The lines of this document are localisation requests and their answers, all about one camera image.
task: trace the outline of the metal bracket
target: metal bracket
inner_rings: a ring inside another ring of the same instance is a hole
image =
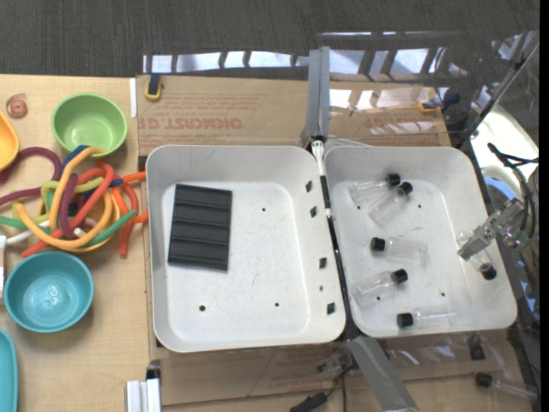
[[[349,343],[349,349],[383,412],[419,410],[377,340],[360,336]]]
[[[131,380],[125,386],[126,412],[161,412],[160,369],[149,365],[147,380]]]
[[[329,47],[311,51],[305,134],[328,137],[329,133]]]

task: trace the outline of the white plastic tray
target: white plastic tray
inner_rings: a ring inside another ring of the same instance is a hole
[[[401,266],[409,276],[394,297],[367,309],[351,300],[354,322],[362,332],[373,337],[424,335],[500,329],[514,322],[516,301],[495,243],[488,247],[498,272],[491,281],[457,254],[455,236],[488,216],[466,155],[453,148],[337,147],[326,153],[324,165],[347,286]],[[380,228],[369,218],[367,204],[358,209],[348,187],[353,180],[382,178],[389,172],[399,173],[414,189],[404,211]],[[373,257],[374,236],[424,242],[429,246],[429,263],[414,268]],[[444,304],[458,309],[453,324],[404,330],[397,326],[399,312]]]
[[[167,263],[179,183],[232,191],[227,272]],[[164,346],[188,353],[331,342],[342,333],[341,287],[309,153],[164,146],[148,157],[147,185],[154,330]]]

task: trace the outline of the green bowl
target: green bowl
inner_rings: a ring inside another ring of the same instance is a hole
[[[116,151],[128,135],[128,121],[114,102],[99,94],[75,94],[61,101],[51,115],[51,130],[69,153],[80,145],[104,148],[94,157]]]
[[[43,251],[23,259],[9,274],[4,302],[11,318],[38,333],[76,324],[94,298],[87,266],[64,251]]]

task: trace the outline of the yellow bowl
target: yellow bowl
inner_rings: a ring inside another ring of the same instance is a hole
[[[2,112],[0,112],[0,171],[14,161],[19,151],[19,137]]]

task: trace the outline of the clear vial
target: clear vial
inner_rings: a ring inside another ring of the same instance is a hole
[[[472,236],[472,230],[466,230],[459,233],[457,237],[455,237],[458,247],[463,247],[463,245],[465,245],[465,243],[467,243]],[[498,275],[496,269],[494,268],[492,257],[486,249],[482,249],[478,253],[475,253],[467,260],[467,263],[470,264],[475,270],[479,271],[487,281],[494,279]]]
[[[404,182],[396,188],[391,188],[389,192],[379,198],[372,204],[369,213],[370,218],[379,226],[383,226],[388,220],[393,218],[404,208],[407,196],[413,191],[410,183]]]
[[[401,176],[395,173],[387,174],[383,179],[373,179],[365,182],[355,181],[349,187],[349,194],[356,204],[362,204],[372,197],[375,191],[383,191],[401,182]]]
[[[538,399],[538,391],[533,386],[526,385],[522,381],[489,373],[476,373],[474,381],[478,387],[501,391],[513,397],[526,400],[530,404],[534,404]]]
[[[357,282],[351,289],[351,295],[361,307],[368,306],[394,292],[398,286],[408,279],[404,269],[384,271],[371,278]]]
[[[421,330],[438,326],[451,326],[457,321],[457,310],[451,304],[415,308],[396,315],[396,323],[402,330]]]
[[[375,255],[392,261],[422,266],[427,264],[427,245],[414,239],[374,237],[370,249]]]

